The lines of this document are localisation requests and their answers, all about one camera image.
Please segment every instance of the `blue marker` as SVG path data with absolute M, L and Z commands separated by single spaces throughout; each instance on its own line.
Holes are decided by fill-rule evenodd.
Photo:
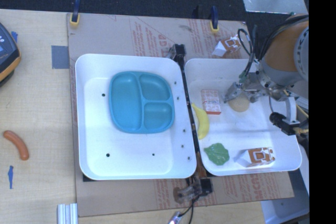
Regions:
M 13 188 L 13 169 L 14 169 L 14 167 L 11 165 L 9 167 L 9 171 L 8 171 L 8 179 L 9 179 L 9 188 L 10 189 Z

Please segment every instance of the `blue plate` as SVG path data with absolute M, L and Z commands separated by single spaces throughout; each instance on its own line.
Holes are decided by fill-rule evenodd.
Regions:
M 127 133 L 160 133 L 174 122 L 172 91 L 153 73 L 127 71 L 110 82 L 109 105 L 114 124 Z

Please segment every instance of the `yellow banana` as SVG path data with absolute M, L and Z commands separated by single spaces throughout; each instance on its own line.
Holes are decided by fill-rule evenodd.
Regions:
M 210 123 L 208 114 L 206 114 L 205 110 L 197 107 L 194 103 L 192 103 L 191 106 L 194 108 L 196 116 L 198 118 L 198 139 L 203 139 L 209 132 Z

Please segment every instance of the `wooden table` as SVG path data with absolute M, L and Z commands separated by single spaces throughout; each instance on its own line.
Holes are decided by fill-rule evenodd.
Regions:
M 0 223 L 57 223 L 57 205 L 76 203 L 69 69 L 53 69 L 51 47 L 67 46 L 66 13 L 0 9 L 0 23 L 18 33 L 22 61 L 0 88 L 0 132 L 26 142 L 22 161 L 0 139 Z M 13 166 L 13 188 L 8 171 Z M 166 223 L 175 209 L 79 218 L 78 223 Z M 182 223 L 188 223 L 186 215 Z M 193 224 L 264 223 L 260 202 L 197 207 Z

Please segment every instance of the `orange sausage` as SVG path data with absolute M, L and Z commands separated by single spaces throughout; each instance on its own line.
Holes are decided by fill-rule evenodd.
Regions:
M 23 142 L 23 140 L 16 133 L 7 130 L 4 132 L 4 137 L 11 141 L 17 147 L 17 149 L 19 150 L 20 158 L 23 161 L 29 159 L 28 148 L 25 142 Z

